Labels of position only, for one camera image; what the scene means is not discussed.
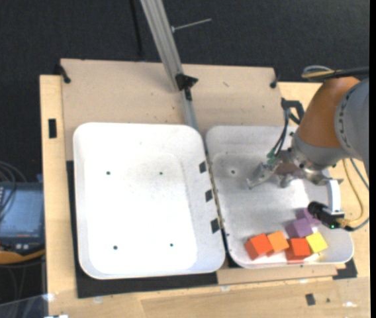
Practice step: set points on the black cylinder on white bracket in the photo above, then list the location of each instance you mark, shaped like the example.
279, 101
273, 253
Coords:
323, 211

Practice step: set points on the orange cube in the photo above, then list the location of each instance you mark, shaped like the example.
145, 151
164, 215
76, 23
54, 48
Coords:
278, 241

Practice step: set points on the red-orange cube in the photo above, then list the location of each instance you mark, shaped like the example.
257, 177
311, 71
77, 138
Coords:
300, 247
258, 245

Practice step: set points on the yellow cube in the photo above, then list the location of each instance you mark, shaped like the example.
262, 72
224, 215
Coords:
316, 242

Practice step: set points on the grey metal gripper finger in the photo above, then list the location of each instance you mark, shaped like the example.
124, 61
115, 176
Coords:
261, 175
286, 180

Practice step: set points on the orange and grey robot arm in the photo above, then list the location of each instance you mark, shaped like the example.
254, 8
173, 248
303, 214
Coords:
327, 118

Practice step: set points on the brown cardboard board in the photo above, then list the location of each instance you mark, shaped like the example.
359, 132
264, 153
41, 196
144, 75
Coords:
125, 91

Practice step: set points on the purple cube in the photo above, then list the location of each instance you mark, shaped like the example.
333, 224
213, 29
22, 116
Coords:
304, 214
299, 228

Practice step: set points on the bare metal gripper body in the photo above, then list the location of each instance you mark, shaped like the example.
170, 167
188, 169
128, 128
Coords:
311, 174

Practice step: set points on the white plastic tray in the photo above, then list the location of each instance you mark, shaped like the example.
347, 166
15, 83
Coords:
141, 204
257, 207

